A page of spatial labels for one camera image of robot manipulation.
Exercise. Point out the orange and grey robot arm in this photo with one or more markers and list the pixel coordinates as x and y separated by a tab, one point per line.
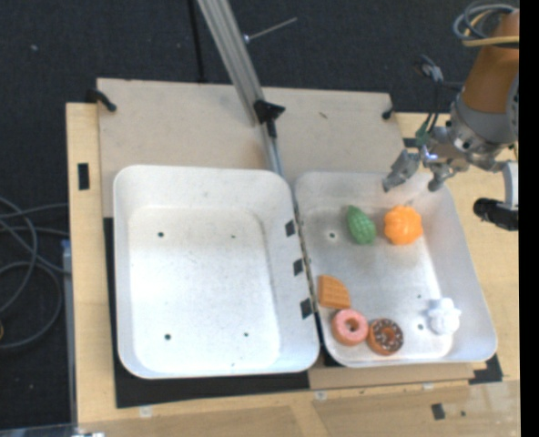
490	75

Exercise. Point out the pale wood board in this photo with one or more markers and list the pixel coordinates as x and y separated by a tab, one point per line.
183	125

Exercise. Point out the orange waffle biscuit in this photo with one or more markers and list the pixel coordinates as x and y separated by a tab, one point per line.
332	293

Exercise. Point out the white lumpy toy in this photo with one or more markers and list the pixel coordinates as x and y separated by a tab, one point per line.
443	316

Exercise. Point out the pink doughnut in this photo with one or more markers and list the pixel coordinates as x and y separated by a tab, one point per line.
342	332

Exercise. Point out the orange pumpkin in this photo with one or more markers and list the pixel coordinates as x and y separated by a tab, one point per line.
403	226

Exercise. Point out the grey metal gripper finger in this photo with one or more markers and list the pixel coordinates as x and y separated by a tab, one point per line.
440	176
399	171

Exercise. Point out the brown sprinkled doughnut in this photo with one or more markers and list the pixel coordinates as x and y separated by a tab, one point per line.
379	342

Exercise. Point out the black cylinder on white bracket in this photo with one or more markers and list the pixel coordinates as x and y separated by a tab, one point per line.
497	212

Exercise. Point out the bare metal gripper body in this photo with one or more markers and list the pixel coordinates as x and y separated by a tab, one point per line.
463	149

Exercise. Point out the white plastic tray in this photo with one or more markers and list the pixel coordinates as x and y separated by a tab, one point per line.
388	280
206	280

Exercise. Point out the green grapes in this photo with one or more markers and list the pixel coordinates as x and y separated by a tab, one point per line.
360	228

